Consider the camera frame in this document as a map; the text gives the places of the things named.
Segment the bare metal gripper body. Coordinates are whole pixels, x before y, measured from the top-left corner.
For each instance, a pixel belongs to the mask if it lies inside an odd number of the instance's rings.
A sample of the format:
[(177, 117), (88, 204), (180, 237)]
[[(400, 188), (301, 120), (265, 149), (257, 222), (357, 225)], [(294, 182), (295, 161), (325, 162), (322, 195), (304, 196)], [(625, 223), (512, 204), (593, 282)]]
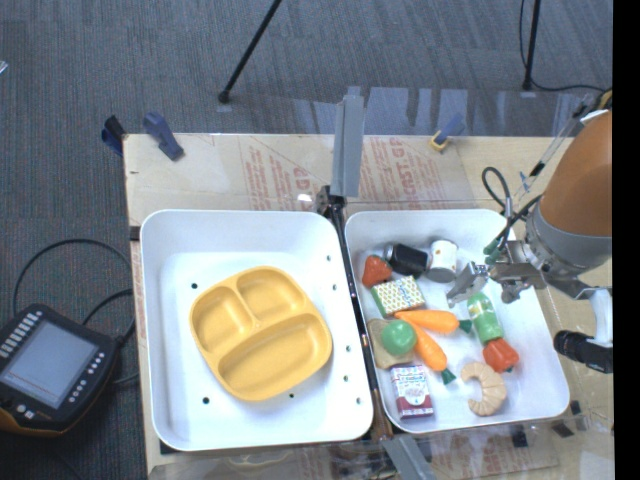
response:
[(504, 290), (546, 287), (542, 274), (529, 261), (524, 244), (517, 240), (508, 240), (500, 249), (500, 255), (489, 267), (489, 276)]

